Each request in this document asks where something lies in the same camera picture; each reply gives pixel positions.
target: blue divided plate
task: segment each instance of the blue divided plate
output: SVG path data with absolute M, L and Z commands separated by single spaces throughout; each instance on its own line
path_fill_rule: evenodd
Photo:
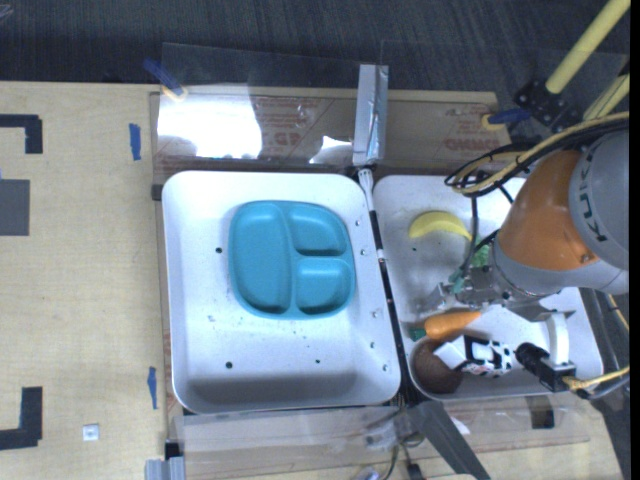
M 229 273 L 238 301 L 255 315 L 300 320 L 349 305 L 356 275 L 349 234 L 319 205 L 255 201 L 229 231 Z

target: yellow toy banana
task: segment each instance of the yellow toy banana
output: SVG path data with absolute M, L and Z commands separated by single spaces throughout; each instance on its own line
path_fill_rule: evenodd
M 449 212 L 430 211 L 418 215 L 409 226 L 409 237 L 419 238 L 433 231 L 448 231 L 471 240 L 462 221 Z

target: carrot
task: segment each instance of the carrot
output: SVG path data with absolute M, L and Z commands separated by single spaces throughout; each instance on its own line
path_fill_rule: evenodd
M 480 315 L 480 311 L 457 311 L 430 316 L 424 322 L 424 330 L 432 340 L 444 340 L 460 332 Z

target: blue strip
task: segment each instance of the blue strip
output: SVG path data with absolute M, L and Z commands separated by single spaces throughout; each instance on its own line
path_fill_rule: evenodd
M 489 117 L 489 124 L 506 124 L 506 123 L 518 123 L 525 121 L 531 117 L 531 113 L 523 108 L 512 108 L 510 110 L 504 110 L 493 114 Z
M 169 73 L 165 68 L 162 67 L 162 64 L 160 64 L 158 61 L 149 58 L 144 59 L 142 67 L 145 69 L 145 71 L 151 73 L 154 77 L 156 77 L 156 79 L 158 79 L 162 85 L 167 87 L 167 89 L 172 91 L 176 96 L 182 96 L 182 86 L 171 75 L 171 73 Z
M 156 390 L 158 388 L 158 382 L 156 381 L 156 369 L 153 366 L 149 366 L 149 376 L 147 377 L 147 385 L 149 386 L 149 392 L 151 393 L 151 403 L 154 410 L 158 408 L 158 397 Z
M 134 160 L 142 160 L 140 149 L 142 141 L 140 139 L 140 127 L 137 124 L 129 123 L 129 144 L 131 145 L 131 154 Z

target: sink basin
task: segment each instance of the sink basin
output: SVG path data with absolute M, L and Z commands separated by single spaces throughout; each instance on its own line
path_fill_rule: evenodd
M 189 171 L 165 184 L 162 207 L 172 380 L 184 407 L 377 405 L 396 394 L 396 346 L 355 182 Z

